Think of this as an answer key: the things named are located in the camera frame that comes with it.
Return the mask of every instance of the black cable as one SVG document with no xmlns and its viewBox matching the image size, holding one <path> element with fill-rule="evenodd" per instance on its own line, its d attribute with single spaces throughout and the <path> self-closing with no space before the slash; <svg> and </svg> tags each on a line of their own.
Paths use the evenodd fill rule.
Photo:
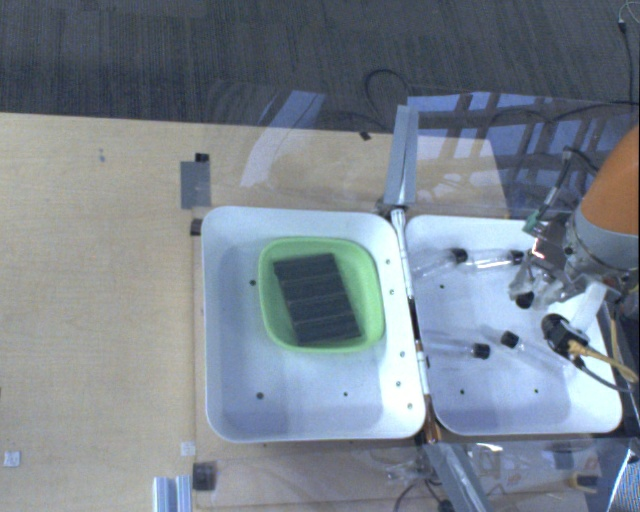
<svg viewBox="0 0 640 512">
<path fill-rule="evenodd" d="M 381 128 L 384 132 L 393 132 L 393 130 L 391 130 L 387 125 L 385 125 L 384 123 L 381 123 L 380 121 L 378 121 L 377 119 L 371 116 L 368 116 L 366 114 L 359 114 L 358 112 L 351 112 L 348 110 L 331 110 L 326 112 L 320 112 L 318 114 L 318 117 L 316 118 L 315 127 L 318 129 L 321 128 L 321 124 L 325 119 L 336 118 L 337 120 L 348 119 L 351 121 L 353 120 L 354 117 L 363 119 L 364 121 L 368 121 L 369 123 L 376 125 L 378 128 Z"/>
<path fill-rule="evenodd" d="M 573 108 L 571 110 L 567 110 L 562 114 L 558 114 L 557 116 L 552 117 L 551 122 L 557 123 L 558 121 L 560 121 L 561 119 L 564 119 L 565 117 L 569 117 L 574 114 L 579 114 L 580 112 L 586 112 L 587 110 L 593 110 L 594 108 L 611 107 L 612 105 L 630 105 L 630 106 L 637 107 L 638 105 L 640 105 L 640 103 L 638 103 L 637 101 L 627 101 L 627 100 L 610 101 L 609 103 L 594 103 L 592 105 L 585 105 L 584 107 L 578 107 L 578 108 Z"/>
<path fill-rule="evenodd" d="M 562 170 L 560 171 L 560 175 L 558 176 L 558 179 L 556 180 L 555 185 L 553 185 L 553 188 L 556 189 L 556 192 L 555 192 L 556 194 L 558 194 L 558 191 L 560 190 L 560 187 L 564 183 L 564 180 L 569 175 L 570 162 L 571 162 L 571 159 L 567 158 L 562 164 Z M 542 216 L 547 212 L 549 207 L 555 202 L 555 199 L 556 199 L 555 197 L 552 198 L 552 200 L 549 201 L 548 203 L 545 200 L 545 202 L 542 204 L 542 207 L 538 212 L 538 219 L 542 219 Z"/>
<path fill-rule="evenodd" d="M 629 46 L 629 38 L 627 37 L 627 24 L 622 18 L 618 19 L 618 30 L 622 34 L 624 48 L 627 52 L 627 62 L 629 64 L 629 101 L 633 101 L 633 57 L 631 56 L 631 47 Z"/>
<path fill-rule="evenodd" d="M 571 146 L 565 146 L 564 147 L 565 151 L 571 151 L 574 155 L 579 156 L 582 161 L 587 164 L 587 167 L 589 167 L 589 169 L 591 169 L 592 171 L 594 171 L 594 174 L 596 172 L 598 172 L 598 166 L 596 164 L 593 163 L 593 161 L 591 160 L 591 158 L 589 158 L 584 152 L 580 151 L 578 148 L 573 148 Z"/>
<path fill-rule="evenodd" d="M 531 116 L 537 116 L 540 119 L 542 119 L 545 123 L 553 122 L 551 118 L 545 116 L 542 112 L 539 112 L 537 110 L 534 110 L 534 109 L 531 109 L 531 108 L 527 108 L 527 107 L 508 107 L 508 108 L 499 110 L 498 112 L 493 114 L 493 116 L 491 116 L 489 118 L 489 122 L 487 123 L 487 127 L 491 127 L 491 125 L 494 123 L 494 121 L 496 119 L 498 119 L 500 116 L 513 114 L 513 113 L 517 113 L 517 112 L 524 112 L 525 114 L 529 114 Z"/>
<path fill-rule="evenodd" d="M 584 361 L 581 358 L 576 358 L 573 361 L 573 364 L 578 370 L 586 373 L 592 379 L 597 380 L 603 386 L 607 386 L 608 388 L 611 388 L 611 389 L 613 389 L 615 391 L 619 391 L 620 393 L 631 393 L 630 389 L 623 388 L 621 386 L 616 386 L 615 384 L 611 384 L 611 382 L 607 382 L 606 380 L 604 380 L 599 375 L 593 373 L 591 370 L 589 370 L 589 368 L 587 368 L 587 365 L 584 363 Z"/>
<path fill-rule="evenodd" d="M 393 512 L 399 512 L 400 511 L 400 504 L 402 503 L 402 500 L 404 499 L 404 497 L 409 494 L 409 492 L 411 491 L 411 489 L 413 489 L 416 486 L 416 484 L 411 484 L 409 487 L 407 487 L 404 491 L 402 491 L 402 494 L 400 496 L 398 496 L 398 499 L 396 500 L 395 505 L 393 506 Z"/>
<path fill-rule="evenodd" d="M 433 499 L 436 500 L 438 502 L 438 505 L 440 505 L 443 500 L 440 499 L 438 497 L 438 495 L 435 493 L 435 491 L 433 490 L 433 488 L 431 487 L 431 483 L 429 482 L 429 480 L 424 480 L 424 484 L 427 486 L 427 489 L 429 490 L 429 494 L 431 494 L 431 496 L 433 496 Z M 402 500 L 405 498 L 405 496 L 407 494 L 409 494 L 411 492 L 411 490 L 416 486 L 416 484 L 411 484 L 409 487 L 407 487 L 404 491 L 402 491 L 402 494 L 400 494 L 400 496 L 398 496 L 398 499 L 396 500 L 395 504 L 393 505 L 393 512 L 399 512 L 400 511 L 400 505 L 402 504 Z"/>
<path fill-rule="evenodd" d="M 438 495 L 433 490 L 433 487 L 431 487 L 431 483 L 429 482 L 429 480 L 425 480 L 424 485 L 426 485 L 427 489 L 429 489 L 429 493 L 431 494 L 431 496 L 433 496 L 433 499 L 436 500 L 438 504 L 442 503 L 442 500 L 438 498 Z"/>
<path fill-rule="evenodd" d="M 364 89 L 364 95 L 367 100 L 367 104 L 369 105 L 371 110 L 377 114 L 378 118 L 381 119 L 382 122 L 384 123 L 384 116 L 382 115 L 382 112 L 380 112 L 380 110 L 378 109 L 375 101 L 373 100 L 373 97 L 371 96 L 371 80 L 376 75 L 381 75 L 381 74 L 387 74 L 387 75 L 395 76 L 396 78 L 398 78 L 402 82 L 402 85 L 404 86 L 407 96 L 409 96 L 409 94 L 411 93 L 411 86 L 409 85 L 409 82 L 407 82 L 404 76 L 402 76 L 397 71 L 394 71 L 393 69 L 389 69 L 389 68 L 377 68 L 369 71 L 365 75 L 365 77 L 362 80 L 362 87 Z"/>
</svg>

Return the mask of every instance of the black sponge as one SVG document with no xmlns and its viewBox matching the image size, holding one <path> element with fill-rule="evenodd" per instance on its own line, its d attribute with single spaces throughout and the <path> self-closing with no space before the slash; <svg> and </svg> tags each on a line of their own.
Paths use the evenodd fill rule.
<svg viewBox="0 0 640 512">
<path fill-rule="evenodd" d="M 273 270 L 298 345 L 318 345 L 360 336 L 333 254 L 276 261 Z"/>
</svg>

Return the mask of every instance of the wooden table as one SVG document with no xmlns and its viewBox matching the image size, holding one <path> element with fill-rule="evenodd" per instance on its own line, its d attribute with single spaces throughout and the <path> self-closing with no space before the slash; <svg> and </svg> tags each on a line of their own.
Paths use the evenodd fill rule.
<svg viewBox="0 0 640 512">
<path fill-rule="evenodd" d="M 402 483 L 371 487 L 363 460 L 349 485 L 318 481 L 294 500 L 288 491 L 297 505 L 275 505 L 273 489 L 248 480 L 268 461 L 358 455 L 340 443 L 230 445 L 208 429 L 196 406 L 199 239 L 189 234 L 194 212 L 180 209 L 179 173 L 208 153 L 214 205 L 367 211 L 390 144 L 389 135 L 0 115 L 0 450 L 21 452 L 19 467 L 0 468 L 0 509 L 148 511 L 155 476 L 216 458 L 238 480 L 200 506 L 244 510 L 262 497 L 273 504 L 264 510 L 391 510 Z M 435 180 L 465 173 L 459 162 L 435 164 L 421 162 Z M 466 204 L 460 194 L 445 190 L 444 202 Z M 506 211 L 499 187 L 481 194 Z M 196 456 L 182 455 L 196 440 Z M 323 490 L 357 502 L 304 505 Z M 423 510 L 426 495 L 416 489 L 421 499 L 403 509 Z"/>
</svg>

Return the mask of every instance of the white plastic tray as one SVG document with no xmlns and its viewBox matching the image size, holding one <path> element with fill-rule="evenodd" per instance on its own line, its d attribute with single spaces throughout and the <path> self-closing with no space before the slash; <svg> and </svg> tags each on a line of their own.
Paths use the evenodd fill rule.
<svg viewBox="0 0 640 512">
<path fill-rule="evenodd" d="M 251 281 L 262 249 L 290 236 L 344 238 L 369 251 L 385 310 L 380 342 L 363 352 L 320 355 L 291 352 L 269 339 Z M 364 213 L 223 207 L 205 218 L 202 243 L 206 411 L 221 437 L 384 439 L 409 437 L 421 428 L 424 399 L 389 223 Z"/>
<path fill-rule="evenodd" d="M 407 226 L 409 258 L 419 251 L 452 247 L 524 251 L 532 242 L 522 232 L 522 221 L 425 215 Z M 581 297 L 555 304 L 548 311 L 522 310 L 507 293 L 515 271 L 454 271 L 413 283 L 438 419 L 462 435 L 605 433 L 615 429 L 622 419 L 618 393 L 564 362 L 542 339 L 542 318 L 555 312 L 571 320 Z M 496 343 L 507 329 L 525 344 L 534 344 L 542 357 L 527 358 Z M 593 348 L 606 352 L 595 319 L 587 334 Z M 430 341 L 443 337 L 461 344 L 488 343 L 492 354 L 483 361 L 431 351 Z M 592 358 L 586 362 L 600 377 L 613 382 L 607 364 Z"/>
</svg>

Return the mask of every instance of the green tray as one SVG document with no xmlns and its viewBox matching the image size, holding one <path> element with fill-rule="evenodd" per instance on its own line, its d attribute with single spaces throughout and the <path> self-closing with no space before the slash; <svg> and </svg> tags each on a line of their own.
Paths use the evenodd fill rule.
<svg viewBox="0 0 640 512">
<path fill-rule="evenodd" d="M 336 259 L 360 332 L 357 338 L 299 346 L 273 263 L 278 260 L 331 253 Z M 260 254 L 258 288 L 262 319 L 269 337 L 297 352 L 345 353 L 369 348 L 384 334 L 384 309 L 376 264 L 362 246 L 336 238 L 291 237 L 275 240 Z"/>
</svg>

